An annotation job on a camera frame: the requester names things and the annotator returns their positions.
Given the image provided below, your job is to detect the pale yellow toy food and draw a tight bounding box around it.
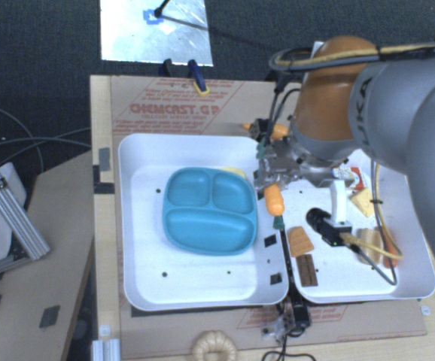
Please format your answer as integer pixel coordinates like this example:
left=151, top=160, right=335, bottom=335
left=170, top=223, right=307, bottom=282
left=219, top=165, right=247, bottom=181

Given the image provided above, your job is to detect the white plastic tray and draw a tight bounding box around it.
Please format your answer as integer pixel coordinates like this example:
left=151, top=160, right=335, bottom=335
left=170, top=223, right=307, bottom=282
left=117, top=132, right=291, bottom=312
left=254, top=136, right=435, bottom=305

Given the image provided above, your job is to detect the black cylinder on white bracket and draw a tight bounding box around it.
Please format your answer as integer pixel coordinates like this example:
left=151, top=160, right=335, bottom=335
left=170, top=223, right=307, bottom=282
left=306, top=179, right=354, bottom=247

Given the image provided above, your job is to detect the black block with thin wires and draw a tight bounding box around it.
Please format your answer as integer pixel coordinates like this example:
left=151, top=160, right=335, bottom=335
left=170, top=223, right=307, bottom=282
left=251, top=117, right=275, bottom=139
left=290, top=302, right=313, bottom=335

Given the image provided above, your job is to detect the orange toy carrot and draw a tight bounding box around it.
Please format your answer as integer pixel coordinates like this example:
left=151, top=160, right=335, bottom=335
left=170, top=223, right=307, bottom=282
left=242, top=123, right=290, bottom=141

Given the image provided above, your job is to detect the red and white packet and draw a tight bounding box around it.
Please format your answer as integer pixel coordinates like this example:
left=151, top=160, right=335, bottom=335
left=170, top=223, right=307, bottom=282
left=331, top=165, right=372, bottom=192

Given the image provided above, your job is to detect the beige doughnut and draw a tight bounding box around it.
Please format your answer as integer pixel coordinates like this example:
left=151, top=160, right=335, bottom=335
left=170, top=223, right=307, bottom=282
left=190, top=329, right=239, bottom=361

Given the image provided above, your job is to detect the orange bread slice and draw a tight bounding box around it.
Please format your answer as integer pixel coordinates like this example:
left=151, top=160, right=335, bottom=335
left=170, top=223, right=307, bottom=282
left=288, top=226, right=315, bottom=259

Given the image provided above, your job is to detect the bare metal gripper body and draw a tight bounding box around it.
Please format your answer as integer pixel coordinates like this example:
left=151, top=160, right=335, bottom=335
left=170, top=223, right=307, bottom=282
left=254, top=141, right=341, bottom=188

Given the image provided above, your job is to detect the blue divided plate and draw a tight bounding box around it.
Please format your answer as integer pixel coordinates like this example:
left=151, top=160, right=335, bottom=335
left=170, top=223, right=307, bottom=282
left=162, top=166, right=260, bottom=257

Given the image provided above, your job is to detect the beige bread roll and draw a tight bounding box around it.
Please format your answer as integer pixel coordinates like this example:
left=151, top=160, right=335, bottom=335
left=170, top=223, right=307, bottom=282
left=354, top=227, right=387, bottom=267

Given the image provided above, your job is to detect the orange carrot with green end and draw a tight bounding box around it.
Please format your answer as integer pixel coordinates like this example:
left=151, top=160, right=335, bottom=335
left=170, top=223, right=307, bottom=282
left=263, top=182, right=286, bottom=230

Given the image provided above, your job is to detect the brown cardboard board red print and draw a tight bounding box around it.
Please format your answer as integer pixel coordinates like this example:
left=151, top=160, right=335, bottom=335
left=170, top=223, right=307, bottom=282
left=110, top=75, right=428, bottom=361

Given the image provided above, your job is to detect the orange sausage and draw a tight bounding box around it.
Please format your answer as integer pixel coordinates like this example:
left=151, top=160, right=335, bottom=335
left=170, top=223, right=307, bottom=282
left=382, top=234, right=400, bottom=269

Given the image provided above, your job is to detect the yellow cheese wedge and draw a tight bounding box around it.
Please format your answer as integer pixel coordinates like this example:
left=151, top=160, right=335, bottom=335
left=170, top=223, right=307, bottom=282
left=349, top=187, right=376, bottom=218

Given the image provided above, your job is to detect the brown chocolate biscuit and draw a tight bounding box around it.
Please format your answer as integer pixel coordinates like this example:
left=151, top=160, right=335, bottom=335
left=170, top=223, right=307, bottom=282
left=295, top=253, right=320, bottom=288

